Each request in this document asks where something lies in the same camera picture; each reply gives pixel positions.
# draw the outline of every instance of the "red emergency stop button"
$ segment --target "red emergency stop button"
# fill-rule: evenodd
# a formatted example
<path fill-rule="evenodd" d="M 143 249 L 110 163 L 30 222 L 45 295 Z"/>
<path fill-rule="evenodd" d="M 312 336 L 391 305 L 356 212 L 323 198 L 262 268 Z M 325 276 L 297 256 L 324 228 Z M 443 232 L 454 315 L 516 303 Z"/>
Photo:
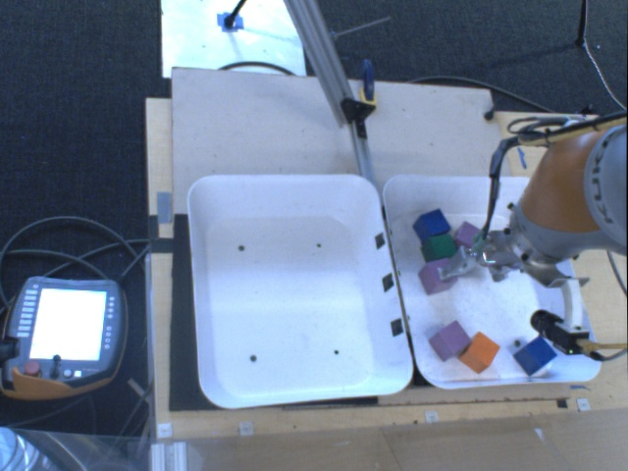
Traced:
<path fill-rule="evenodd" d="M 39 364 L 39 361 L 34 359 L 27 361 L 24 365 L 24 374 L 29 377 L 39 377 L 41 374 L 41 365 Z"/>

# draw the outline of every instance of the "blue tape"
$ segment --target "blue tape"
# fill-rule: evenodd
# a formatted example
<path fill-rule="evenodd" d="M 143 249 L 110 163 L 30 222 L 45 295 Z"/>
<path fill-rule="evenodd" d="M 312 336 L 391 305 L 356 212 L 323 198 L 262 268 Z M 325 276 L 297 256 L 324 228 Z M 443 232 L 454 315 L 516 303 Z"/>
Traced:
<path fill-rule="evenodd" d="M 224 12 L 223 14 L 219 14 L 217 16 L 218 26 L 222 28 L 223 31 L 226 31 L 227 33 L 229 32 L 235 33 L 239 29 L 244 29 L 244 20 L 242 19 L 241 16 L 235 16 L 234 25 L 232 27 L 225 26 L 225 19 L 228 18 L 231 14 L 232 14 L 231 12 Z"/>
<path fill-rule="evenodd" d="M 364 83 L 364 97 L 367 101 L 373 101 L 375 98 L 375 72 L 373 71 L 373 63 L 368 59 L 362 63 L 362 81 Z"/>

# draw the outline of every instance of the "black floor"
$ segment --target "black floor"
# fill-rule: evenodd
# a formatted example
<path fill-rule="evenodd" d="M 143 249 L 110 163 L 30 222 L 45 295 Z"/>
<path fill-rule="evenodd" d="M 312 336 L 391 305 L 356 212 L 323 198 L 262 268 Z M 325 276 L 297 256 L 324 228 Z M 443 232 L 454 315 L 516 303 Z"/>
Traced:
<path fill-rule="evenodd" d="M 618 109 L 583 48 L 574 45 L 582 0 L 320 0 L 342 31 L 337 48 L 350 77 L 373 61 L 377 79 L 478 79 L 559 112 Z M 21 227 L 83 216 L 126 238 L 147 237 L 144 99 L 170 95 L 161 79 L 160 0 L 0 0 L 0 244 Z M 626 102 L 627 0 L 590 0 L 588 40 L 609 87 Z M 500 110 L 530 107 L 496 95 Z M 99 243 L 64 227 L 16 247 L 82 253 Z M 102 260 L 112 277 L 129 258 Z M 8 258 L 13 295 L 49 262 Z M 148 386 L 143 277 L 126 280 L 131 336 L 116 381 L 58 402 L 0 398 L 0 426 L 117 435 L 146 416 L 129 387 Z"/>

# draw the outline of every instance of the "cube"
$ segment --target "cube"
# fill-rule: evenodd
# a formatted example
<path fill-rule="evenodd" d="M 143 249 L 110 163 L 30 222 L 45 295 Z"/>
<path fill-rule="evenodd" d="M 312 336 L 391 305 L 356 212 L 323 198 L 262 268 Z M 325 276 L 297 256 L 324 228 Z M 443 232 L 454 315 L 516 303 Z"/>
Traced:
<path fill-rule="evenodd" d="M 532 376 L 552 361 L 557 354 L 551 346 L 538 336 L 514 354 L 517 363 Z"/>
<path fill-rule="evenodd" d="M 462 352 L 470 341 L 471 339 L 457 321 L 449 323 L 429 340 L 442 361 L 447 361 Z"/>
<path fill-rule="evenodd" d="M 449 278 L 446 281 L 441 281 L 441 275 L 439 269 L 449 263 L 449 260 L 434 260 L 425 264 L 423 269 L 419 272 L 419 279 L 423 285 L 423 289 L 427 294 L 440 293 L 450 289 L 456 281 L 457 277 Z"/>
<path fill-rule="evenodd" d="M 475 236 L 480 231 L 475 225 L 469 222 L 462 222 L 462 225 L 453 235 L 453 242 L 456 247 L 464 246 L 471 248 L 475 244 Z"/>
<path fill-rule="evenodd" d="M 414 232 L 419 236 L 421 242 L 425 242 L 431 236 L 440 236 L 451 230 L 443 211 L 435 209 L 429 213 L 421 215 L 412 226 Z"/>
<path fill-rule="evenodd" d="M 478 332 L 458 359 L 475 373 L 482 373 L 491 366 L 498 351 L 499 345 Z"/>
<path fill-rule="evenodd" d="M 455 251 L 455 242 L 449 234 L 433 235 L 421 246 L 421 252 L 426 262 L 451 258 Z"/>

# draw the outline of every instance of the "aluminum rod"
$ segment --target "aluminum rod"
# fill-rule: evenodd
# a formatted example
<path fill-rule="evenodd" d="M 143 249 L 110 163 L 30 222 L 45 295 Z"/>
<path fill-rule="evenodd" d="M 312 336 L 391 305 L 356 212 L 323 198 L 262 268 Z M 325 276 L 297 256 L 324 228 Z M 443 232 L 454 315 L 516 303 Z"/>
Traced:
<path fill-rule="evenodd" d="M 307 59 L 321 83 L 336 120 L 342 127 L 348 122 L 342 110 L 342 101 L 354 99 L 354 96 L 318 1 L 284 0 L 284 2 Z M 376 184 L 368 142 L 365 138 L 359 137 L 355 122 L 351 124 L 351 141 L 360 175 Z"/>

